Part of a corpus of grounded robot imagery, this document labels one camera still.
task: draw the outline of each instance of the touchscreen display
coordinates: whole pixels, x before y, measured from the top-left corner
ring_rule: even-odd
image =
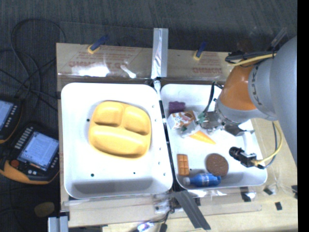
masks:
[[[46,171],[58,148],[58,140],[35,131],[17,159]]]
[[[12,107],[13,103],[0,100],[0,130],[2,130]]]

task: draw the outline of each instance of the yellow foam object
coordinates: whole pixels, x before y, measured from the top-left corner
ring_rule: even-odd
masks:
[[[208,143],[208,144],[212,144],[212,145],[216,144],[216,142],[214,140],[212,140],[209,136],[207,136],[206,134],[204,134],[200,130],[197,131],[196,133],[190,135],[189,137],[197,139],[197,140],[205,142],[205,143]]]
[[[149,150],[151,121],[148,114],[136,106],[104,101],[93,112],[88,137],[97,150],[139,158]]]

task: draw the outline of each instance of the orange wedge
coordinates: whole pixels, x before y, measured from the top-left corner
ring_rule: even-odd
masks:
[[[206,134],[204,134],[200,130],[198,132],[190,135],[189,137],[197,139],[197,140],[205,142],[205,143],[208,143],[208,144],[212,144],[212,145],[216,144],[216,142],[214,140],[212,140],[209,136],[207,136]]]

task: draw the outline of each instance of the orange candy bar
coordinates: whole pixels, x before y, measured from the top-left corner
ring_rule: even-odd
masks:
[[[177,155],[178,174],[182,176],[189,175],[189,162],[188,156],[183,154]]]

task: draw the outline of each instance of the blue plastic bottle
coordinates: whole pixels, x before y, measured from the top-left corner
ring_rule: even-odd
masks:
[[[194,185],[196,187],[211,187],[217,186],[221,183],[220,176],[214,176],[213,174],[197,174],[192,178],[183,178],[183,184],[185,186]]]

